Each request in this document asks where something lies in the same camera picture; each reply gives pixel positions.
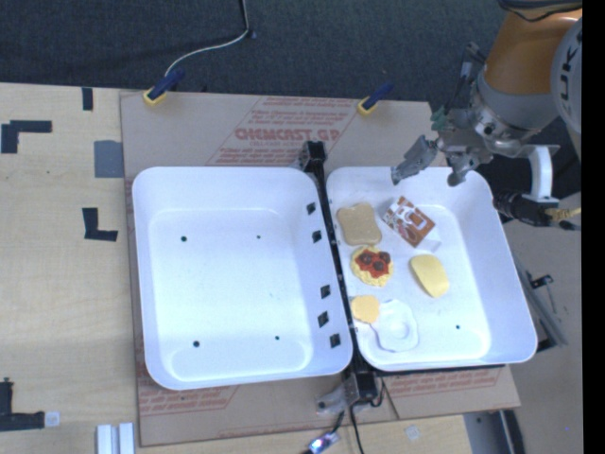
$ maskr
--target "empty white tray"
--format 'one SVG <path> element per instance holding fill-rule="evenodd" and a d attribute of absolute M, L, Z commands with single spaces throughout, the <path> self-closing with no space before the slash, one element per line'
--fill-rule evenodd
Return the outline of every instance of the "empty white tray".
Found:
<path fill-rule="evenodd" d="M 403 351 L 383 348 L 376 332 L 379 328 L 355 320 L 360 352 L 379 370 L 515 363 L 535 353 L 535 327 L 492 205 L 492 192 L 475 172 L 467 175 L 465 183 L 450 187 L 450 172 L 447 167 L 430 167 L 396 186 L 388 167 L 345 167 L 328 177 L 328 197 L 349 296 L 373 294 L 383 305 L 389 300 L 403 303 L 408 316 L 411 310 L 406 324 L 386 326 L 393 328 L 391 333 L 400 341 L 407 335 Z M 436 223 L 433 233 L 416 249 L 381 220 L 400 196 Z M 390 253 L 393 261 L 393 275 L 382 288 L 368 286 L 354 276 L 350 260 L 359 246 L 348 245 L 338 226 L 337 210 L 362 201 L 374 208 L 382 233 L 376 247 Z M 423 291 L 408 265 L 415 254 L 432 253 L 424 248 L 431 245 L 429 239 L 441 243 L 434 255 L 443 264 L 451 285 L 440 298 Z"/>
<path fill-rule="evenodd" d="M 145 358 L 173 390 L 331 375 L 353 347 L 313 181 L 155 167 L 132 188 Z"/>

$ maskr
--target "blue and yellow clamp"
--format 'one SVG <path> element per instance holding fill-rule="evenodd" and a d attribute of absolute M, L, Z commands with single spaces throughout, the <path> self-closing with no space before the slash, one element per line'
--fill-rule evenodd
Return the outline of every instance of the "blue and yellow clamp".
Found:
<path fill-rule="evenodd" d="M 380 99 L 384 99 L 385 96 L 390 93 L 393 89 L 393 85 L 390 82 L 385 82 L 382 86 L 380 86 L 376 91 L 374 91 L 371 95 L 364 97 L 357 103 L 357 111 L 364 116 L 368 116 L 373 113 L 376 108 L 376 103 Z"/>
<path fill-rule="evenodd" d="M 180 68 L 173 69 L 166 73 L 155 86 L 143 93 L 143 100 L 148 106 L 156 106 L 165 99 L 166 92 L 174 88 L 184 77 L 185 71 Z"/>

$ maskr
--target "table surface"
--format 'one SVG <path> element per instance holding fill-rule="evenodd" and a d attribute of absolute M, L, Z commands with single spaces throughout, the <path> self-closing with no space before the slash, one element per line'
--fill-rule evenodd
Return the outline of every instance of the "table surface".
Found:
<path fill-rule="evenodd" d="M 136 426 L 136 382 L 124 180 L 95 178 L 94 142 L 121 141 L 119 90 L 0 84 L 0 123 L 51 120 L 53 132 L 20 133 L 0 155 L 0 376 L 15 382 L 15 412 L 58 411 L 60 425 L 2 432 L 0 452 L 95 452 L 95 428 Z M 82 208 L 99 210 L 115 242 L 84 240 Z M 420 436 L 408 435 L 408 428 Z M 358 452 L 343 427 L 330 452 Z M 137 452 L 303 452 L 321 431 L 271 434 Z M 373 452 L 469 454 L 461 415 L 360 427 Z"/>

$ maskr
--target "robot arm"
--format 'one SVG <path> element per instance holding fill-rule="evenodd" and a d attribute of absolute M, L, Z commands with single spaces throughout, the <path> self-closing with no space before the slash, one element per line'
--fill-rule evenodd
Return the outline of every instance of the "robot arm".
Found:
<path fill-rule="evenodd" d="M 529 139 L 560 116 L 581 133 L 582 0 L 496 0 L 508 10 L 489 56 L 475 44 L 466 46 L 454 95 L 432 116 L 438 138 L 424 137 L 391 169 L 393 183 L 428 166 L 437 151 L 447 158 L 456 186 L 465 175 L 495 154 L 529 159 L 528 194 L 507 194 L 494 201 L 506 214 L 533 225 L 550 225 L 546 211 L 557 207 L 550 197 L 552 163 L 557 146 L 536 146 Z M 452 103 L 470 87 L 468 107 Z"/>

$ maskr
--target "blue connector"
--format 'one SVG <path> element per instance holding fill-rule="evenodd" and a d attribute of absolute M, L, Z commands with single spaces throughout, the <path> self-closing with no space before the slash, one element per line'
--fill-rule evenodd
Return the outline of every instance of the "blue connector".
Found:
<path fill-rule="evenodd" d="M 376 103 L 380 99 L 384 99 L 385 96 L 390 93 L 393 89 L 393 85 L 390 82 L 385 82 L 382 86 L 380 86 L 376 91 L 374 91 L 370 96 L 363 98 L 357 104 L 357 110 L 360 114 L 367 116 L 374 111 L 376 107 Z"/>
<path fill-rule="evenodd" d="M 143 93 L 143 100 L 149 106 L 155 106 L 162 102 L 166 97 L 166 92 L 170 91 L 185 77 L 185 71 L 180 68 L 173 69 L 163 78 L 161 78 L 155 86 Z"/>

